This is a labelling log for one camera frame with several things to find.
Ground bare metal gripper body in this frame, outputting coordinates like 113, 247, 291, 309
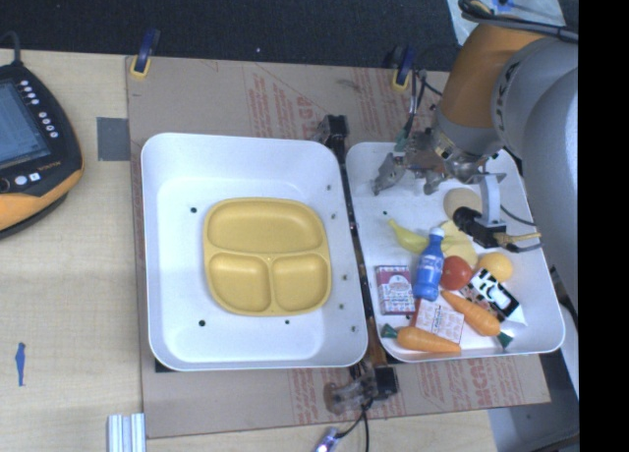
401, 129, 488, 185

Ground orange carrot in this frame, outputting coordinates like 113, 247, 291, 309
380, 322, 463, 355
440, 289, 515, 349

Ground pale yellow rounded toy food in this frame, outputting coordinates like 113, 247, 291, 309
438, 219, 480, 268

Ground blue bottle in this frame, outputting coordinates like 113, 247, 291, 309
412, 227, 446, 303

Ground black and white carton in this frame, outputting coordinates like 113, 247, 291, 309
463, 266, 529, 328

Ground yellow banana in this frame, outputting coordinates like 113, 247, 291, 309
387, 217, 431, 255

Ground beige round bread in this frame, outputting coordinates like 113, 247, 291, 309
442, 187, 484, 221

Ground white and orange packet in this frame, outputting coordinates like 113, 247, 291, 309
414, 297, 466, 346

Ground red and white carton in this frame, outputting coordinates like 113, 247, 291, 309
374, 264, 418, 316

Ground black block with wires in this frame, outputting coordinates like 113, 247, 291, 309
314, 114, 351, 147
372, 365, 400, 400

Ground yellow divided plate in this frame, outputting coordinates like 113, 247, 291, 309
201, 197, 333, 317

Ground white plastic tray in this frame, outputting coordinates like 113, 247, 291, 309
345, 141, 566, 364
141, 132, 370, 372

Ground yellow lemon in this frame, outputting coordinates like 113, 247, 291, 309
477, 252, 514, 285

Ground brown cardboard board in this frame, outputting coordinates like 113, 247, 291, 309
125, 55, 552, 440

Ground thin black rod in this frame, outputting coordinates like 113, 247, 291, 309
335, 142, 382, 368

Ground red tomato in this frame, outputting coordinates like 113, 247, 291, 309
439, 254, 475, 292

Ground black cylinder on white bracket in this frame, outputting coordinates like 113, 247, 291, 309
451, 172, 509, 251

